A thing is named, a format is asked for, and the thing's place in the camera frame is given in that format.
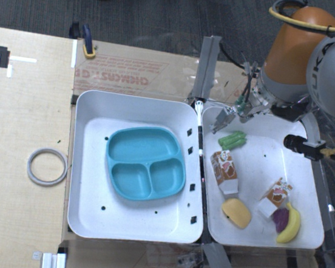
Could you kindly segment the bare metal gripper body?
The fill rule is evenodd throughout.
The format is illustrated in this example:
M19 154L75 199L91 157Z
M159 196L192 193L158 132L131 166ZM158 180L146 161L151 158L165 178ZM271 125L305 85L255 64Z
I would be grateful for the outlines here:
M235 102L235 110L240 117L250 119L255 114L264 113L277 103L277 98L263 86L246 88Z

